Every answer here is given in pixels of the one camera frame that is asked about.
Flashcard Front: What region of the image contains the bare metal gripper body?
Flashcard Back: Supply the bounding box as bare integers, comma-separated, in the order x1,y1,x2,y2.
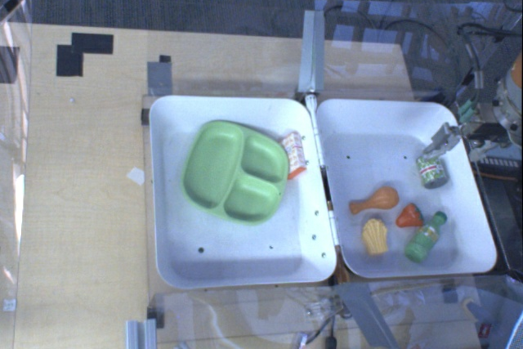
460,92,523,147

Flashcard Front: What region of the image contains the green and white can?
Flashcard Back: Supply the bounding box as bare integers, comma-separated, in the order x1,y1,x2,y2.
415,154,450,190

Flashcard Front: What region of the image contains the white plastic tray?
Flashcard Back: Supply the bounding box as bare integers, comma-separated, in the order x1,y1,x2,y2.
148,95,338,291
315,98,498,280

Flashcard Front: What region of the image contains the orange chicken drumstick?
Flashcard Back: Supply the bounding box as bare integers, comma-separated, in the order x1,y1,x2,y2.
348,186,400,216

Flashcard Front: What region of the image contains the orange carrot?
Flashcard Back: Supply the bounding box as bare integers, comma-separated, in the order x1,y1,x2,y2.
395,203,425,229

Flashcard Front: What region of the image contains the green bottle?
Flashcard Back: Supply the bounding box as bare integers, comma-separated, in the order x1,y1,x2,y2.
404,211,449,264

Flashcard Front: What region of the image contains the yellow biscuit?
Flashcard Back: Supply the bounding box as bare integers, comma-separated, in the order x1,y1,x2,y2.
360,217,390,257

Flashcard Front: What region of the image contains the orange and white carton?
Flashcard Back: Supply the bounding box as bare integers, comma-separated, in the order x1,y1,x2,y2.
280,131,309,181

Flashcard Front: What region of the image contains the green divided plate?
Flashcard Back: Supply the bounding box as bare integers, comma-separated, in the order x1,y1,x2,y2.
181,119,291,226

